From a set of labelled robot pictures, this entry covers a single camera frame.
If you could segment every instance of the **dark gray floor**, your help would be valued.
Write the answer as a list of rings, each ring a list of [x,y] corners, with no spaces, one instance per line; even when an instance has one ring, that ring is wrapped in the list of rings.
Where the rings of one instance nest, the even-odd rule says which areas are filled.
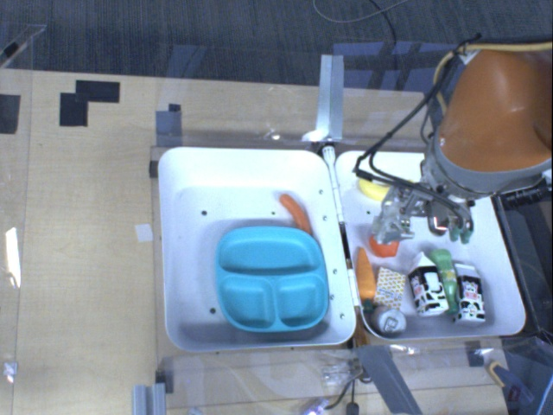
[[[319,4],[345,18],[374,10],[363,0]],[[551,36],[552,0],[416,0],[388,17],[397,39],[412,42]],[[0,22],[48,26],[40,69],[313,85],[336,44],[392,38],[382,16],[330,23],[312,0],[0,0]]]

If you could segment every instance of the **toy milk carton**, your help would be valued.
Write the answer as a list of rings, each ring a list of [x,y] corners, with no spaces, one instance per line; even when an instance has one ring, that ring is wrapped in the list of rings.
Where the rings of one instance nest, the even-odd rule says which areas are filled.
[[[436,316],[449,309],[438,269],[423,252],[415,257],[408,278],[418,315]]]
[[[454,263],[457,270],[457,290],[459,293],[459,312],[454,318],[457,324],[474,326],[486,320],[482,282],[480,275],[471,265]]]

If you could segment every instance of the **beige tabletop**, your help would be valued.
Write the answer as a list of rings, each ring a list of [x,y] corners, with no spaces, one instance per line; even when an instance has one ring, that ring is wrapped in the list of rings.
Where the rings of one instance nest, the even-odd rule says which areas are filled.
[[[156,111],[180,104],[184,134],[192,141],[213,134],[259,143],[275,135],[297,139],[315,127],[318,89],[97,74],[0,75],[2,92],[22,94],[20,115],[30,110],[32,119],[30,131],[22,125],[15,136],[0,135],[3,163],[22,182],[29,168],[26,189],[15,188],[26,197],[10,198],[11,213],[24,216],[22,287],[15,321],[8,318],[17,315],[9,306],[17,302],[3,302],[0,340],[7,345],[15,337],[18,371],[15,385],[1,387],[0,398],[10,401],[13,391],[14,415],[129,414],[133,386],[151,386],[160,366],[153,241],[137,234],[153,220],[148,167]],[[120,101],[89,103],[87,127],[60,127],[60,93],[74,93],[76,80],[120,82]],[[420,98],[346,90],[346,137],[352,145],[369,143]],[[418,137],[418,125],[402,131],[399,141]],[[192,407],[206,415],[298,413],[310,399],[333,399],[340,392],[341,386],[324,383],[321,367],[349,355],[339,348],[174,354],[188,386],[186,394],[168,396],[174,415]],[[447,349],[436,364],[403,359],[400,369],[424,413],[506,413],[503,394],[483,367],[469,367],[462,354],[445,358],[451,358]],[[388,413],[373,384],[359,385],[356,393],[363,413]],[[330,413],[343,413],[344,404]]]

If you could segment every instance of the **green bottle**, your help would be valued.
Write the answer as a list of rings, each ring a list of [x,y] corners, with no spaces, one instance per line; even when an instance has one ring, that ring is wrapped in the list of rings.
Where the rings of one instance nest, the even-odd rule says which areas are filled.
[[[448,314],[456,314],[459,310],[457,303],[457,272],[453,267],[451,253],[447,249],[435,249],[429,255],[429,258],[434,262],[440,272],[443,289],[448,300]]]

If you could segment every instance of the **blue divided tray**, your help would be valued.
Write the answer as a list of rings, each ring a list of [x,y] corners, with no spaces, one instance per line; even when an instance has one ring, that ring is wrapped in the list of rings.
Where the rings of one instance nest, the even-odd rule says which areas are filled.
[[[217,247],[215,269],[219,305],[239,329],[308,329],[327,313],[325,261],[313,237],[299,229],[230,231]]]

